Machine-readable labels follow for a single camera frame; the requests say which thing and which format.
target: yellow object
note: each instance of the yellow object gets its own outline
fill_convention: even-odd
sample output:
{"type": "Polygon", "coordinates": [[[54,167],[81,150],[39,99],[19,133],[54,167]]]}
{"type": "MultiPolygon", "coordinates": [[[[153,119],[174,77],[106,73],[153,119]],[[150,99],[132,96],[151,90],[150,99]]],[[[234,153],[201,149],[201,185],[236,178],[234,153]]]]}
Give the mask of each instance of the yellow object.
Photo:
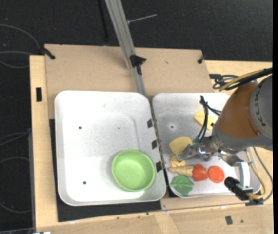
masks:
{"type": "Polygon", "coordinates": [[[193,176],[193,167],[194,166],[185,166],[185,167],[170,167],[168,170],[175,174],[186,175],[187,177],[193,176]]]}
{"type": "MultiPolygon", "coordinates": [[[[252,162],[252,159],[251,159],[251,157],[250,157],[250,155],[249,155],[249,153],[248,153],[247,150],[245,150],[245,153],[246,153],[246,156],[247,156],[248,161],[249,161],[249,162],[252,162]]],[[[262,179],[260,178],[260,176],[259,176],[258,172],[256,171],[256,169],[255,169],[253,163],[251,163],[251,167],[252,167],[252,169],[253,169],[253,171],[254,171],[256,177],[259,179],[259,181],[260,181],[260,183],[261,183],[261,185],[262,185],[263,192],[262,192],[261,195],[257,195],[257,194],[254,194],[254,193],[246,193],[246,195],[247,195],[250,199],[262,199],[262,198],[265,197],[265,192],[266,192],[265,184],[264,184],[264,182],[262,181],[262,179]]]]}
{"type": "Polygon", "coordinates": [[[219,91],[222,91],[222,90],[224,90],[224,89],[230,87],[230,85],[232,85],[232,84],[234,84],[234,83],[236,83],[236,82],[239,82],[240,80],[242,80],[242,79],[244,79],[244,78],[247,78],[247,77],[256,75],[256,74],[258,74],[258,73],[260,73],[260,72],[262,72],[262,71],[264,71],[264,70],[261,69],[261,70],[253,71],[253,72],[247,73],[247,74],[245,74],[245,75],[243,75],[243,76],[237,77],[237,78],[231,80],[230,82],[226,83],[225,85],[223,85],[223,86],[219,89],[219,91]]]}
{"type": "MultiPolygon", "coordinates": [[[[197,111],[193,118],[195,119],[195,121],[197,123],[199,123],[201,126],[203,125],[204,123],[204,120],[205,120],[205,112],[204,111],[197,111]]],[[[213,126],[212,124],[215,124],[215,121],[214,119],[209,115],[208,118],[207,118],[207,130],[211,131],[213,129],[213,126]]]]}
{"type": "Polygon", "coordinates": [[[171,163],[172,167],[181,167],[181,166],[185,166],[186,165],[186,161],[183,160],[182,162],[179,162],[177,160],[176,155],[172,156],[172,159],[170,160],[170,163],[171,163]]]}
{"type": "Polygon", "coordinates": [[[182,151],[187,147],[187,145],[192,145],[192,140],[187,136],[181,136],[175,138],[169,143],[169,148],[176,155],[182,154],[182,151]]]}

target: wooden table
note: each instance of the wooden table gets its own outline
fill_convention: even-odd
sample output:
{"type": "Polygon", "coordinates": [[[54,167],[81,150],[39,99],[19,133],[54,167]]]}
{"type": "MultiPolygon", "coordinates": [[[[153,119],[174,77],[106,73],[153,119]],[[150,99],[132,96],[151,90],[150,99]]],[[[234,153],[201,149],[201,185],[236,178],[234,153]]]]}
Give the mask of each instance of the wooden table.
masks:
{"type": "MultiPolygon", "coordinates": [[[[59,90],[85,89],[80,86],[80,79],[70,81],[70,76],[75,73],[79,77],[85,75],[84,72],[88,73],[87,79],[90,80],[89,84],[92,83],[92,88],[88,88],[90,90],[134,91],[135,85],[129,82],[132,72],[123,67],[123,57],[118,47],[48,44],[46,48],[56,55],[55,62],[44,56],[30,57],[32,158],[37,231],[52,231],[58,234],[273,233],[273,197],[264,205],[245,206],[245,203],[235,196],[180,199],[169,198],[166,195],[161,200],[161,211],[58,222],[49,129],[49,119],[54,116],[54,96],[59,90]],[[92,58],[86,58],[86,53],[92,53],[92,58]],[[116,72],[106,72],[109,67],[115,68],[116,72]],[[103,84],[103,79],[110,82],[103,84]],[[41,99],[37,96],[39,89],[41,99]],[[231,217],[233,224],[227,224],[227,216],[231,217]]],[[[270,62],[240,61],[205,61],[203,64],[197,64],[201,51],[146,48],[136,50],[137,54],[140,53],[145,58],[148,56],[147,59],[151,60],[143,66],[143,80],[149,98],[160,92],[213,92],[209,74],[243,75],[272,66],[270,62]]],[[[258,152],[272,174],[272,152],[261,148],[258,152]]],[[[257,166],[269,193],[270,180],[259,162],[257,166]]]]}

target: metal pole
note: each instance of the metal pole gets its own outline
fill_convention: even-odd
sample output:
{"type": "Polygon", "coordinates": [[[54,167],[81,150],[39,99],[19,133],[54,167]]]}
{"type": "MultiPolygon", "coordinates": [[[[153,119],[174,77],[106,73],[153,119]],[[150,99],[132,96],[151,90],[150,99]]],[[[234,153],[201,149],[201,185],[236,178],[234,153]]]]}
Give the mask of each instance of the metal pole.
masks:
{"type": "Polygon", "coordinates": [[[119,45],[122,48],[126,66],[127,68],[133,68],[134,70],[137,91],[146,96],[140,68],[142,62],[133,63],[131,61],[131,57],[135,57],[136,52],[121,0],[105,0],[105,3],[113,23],[115,33],[119,40],[119,45]]]}

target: green bowl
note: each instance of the green bowl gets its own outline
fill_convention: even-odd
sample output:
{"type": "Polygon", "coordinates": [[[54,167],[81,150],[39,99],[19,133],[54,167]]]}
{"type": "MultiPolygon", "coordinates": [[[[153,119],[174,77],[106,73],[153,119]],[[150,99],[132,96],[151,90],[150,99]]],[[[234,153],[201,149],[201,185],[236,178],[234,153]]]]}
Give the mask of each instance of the green bowl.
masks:
{"type": "Polygon", "coordinates": [[[123,189],[139,192],[148,189],[155,179],[155,168],[151,159],[139,150],[119,152],[112,162],[115,182],[123,189]]]}

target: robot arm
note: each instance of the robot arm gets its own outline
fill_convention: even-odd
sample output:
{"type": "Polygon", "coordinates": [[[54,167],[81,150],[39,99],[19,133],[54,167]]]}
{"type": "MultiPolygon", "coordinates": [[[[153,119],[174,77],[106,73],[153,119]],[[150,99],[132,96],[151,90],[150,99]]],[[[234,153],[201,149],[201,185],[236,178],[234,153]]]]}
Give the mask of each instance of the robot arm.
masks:
{"type": "Polygon", "coordinates": [[[189,145],[178,161],[200,155],[208,160],[219,155],[229,165],[238,165],[236,153],[249,147],[272,150],[272,76],[260,84],[247,82],[240,85],[230,96],[212,135],[204,137],[200,143],[189,145]]]}

